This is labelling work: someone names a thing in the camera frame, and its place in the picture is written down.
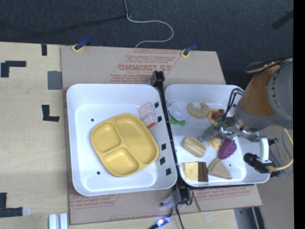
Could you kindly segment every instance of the wooden table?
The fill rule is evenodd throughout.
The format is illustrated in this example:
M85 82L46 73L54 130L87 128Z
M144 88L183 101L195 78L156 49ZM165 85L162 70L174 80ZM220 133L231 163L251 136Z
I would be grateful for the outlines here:
M26 61L0 78L0 192L7 208L30 208L30 215L0 218L0 228L47 228L49 214L68 213L68 182L62 90L48 90L47 72L61 71L60 46L0 42L0 62ZM42 105L58 122L43 121ZM212 220L205 220L210 215ZM185 228L237 229L232 209L181 215ZM149 228L156 218L85 225L86 228ZM166 228L181 228L176 215Z

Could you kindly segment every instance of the black floor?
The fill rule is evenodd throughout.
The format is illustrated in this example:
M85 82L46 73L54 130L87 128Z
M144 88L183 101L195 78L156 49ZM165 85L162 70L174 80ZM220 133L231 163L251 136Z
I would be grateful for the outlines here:
M216 51L227 84L245 88L253 62L293 54L294 0L126 0L133 20L160 20L174 30L163 43L139 47ZM127 20L123 0L0 0L0 41L73 45L93 35L92 46L135 47L165 40L160 23Z

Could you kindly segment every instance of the white cable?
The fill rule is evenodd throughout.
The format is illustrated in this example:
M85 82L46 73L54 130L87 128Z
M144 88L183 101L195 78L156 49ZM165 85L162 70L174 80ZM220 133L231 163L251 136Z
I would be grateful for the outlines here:
M130 19L129 16L128 16L128 9L127 9L126 0L124 0L124 5L125 5L125 9L126 9L126 18L127 18L130 22L133 22L133 23L151 23L151 22L162 23L162 24L167 25L167 26L171 29L171 31L172 31L172 35L170 36L170 38L168 38L168 39L166 39L166 40L161 40L161 41L142 41L142 42L139 42L139 43L135 46L135 48L137 48L140 44L145 43L145 42L167 42L167 41L169 41L170 39L173 38L174 32L173 32L172 27L171 27L168 23L166 23L166 22L164 22L164 21L134 21L134 20Z

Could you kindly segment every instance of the yellow wire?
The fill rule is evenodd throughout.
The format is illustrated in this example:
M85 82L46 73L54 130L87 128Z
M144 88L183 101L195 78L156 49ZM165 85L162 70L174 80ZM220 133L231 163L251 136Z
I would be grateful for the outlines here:
M288 133L288 131L287 131L286 128L284 128L284 131L285 131L286 136L289 138L289 141L290 141L290 143L291 143L291 145L292 145L292 148L293 148L293 147L294 147L294 142L293 142L291 136L289 135L289 133ZM270 171L270 172L275 172L275 171L279 171L279 170L284 170L284 169L288 168L289 166L291 166L291 165L293 164L293 162L294 162L294 158L292 157L292 159L290 160L290 162L289 162L287 165L283 166L283 167L268 167L268 168L269 168L269 171Z

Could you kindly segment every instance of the cardboard sheet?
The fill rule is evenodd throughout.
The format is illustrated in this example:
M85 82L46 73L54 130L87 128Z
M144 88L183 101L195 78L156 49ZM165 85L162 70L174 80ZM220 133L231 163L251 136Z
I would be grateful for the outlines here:
M66 92L77 83L147 83L153 71L163 71L164 87L174 83L225 84L216 52L191 52L187 59L180 50L85 47L74 53L61 47L64 121L69 177L70 224L165 216L159 201L171 189L127 194L85 197L78 194L71 180ZM194 191L195 201L181 213L241 208L261 205L256 185L208 188Z

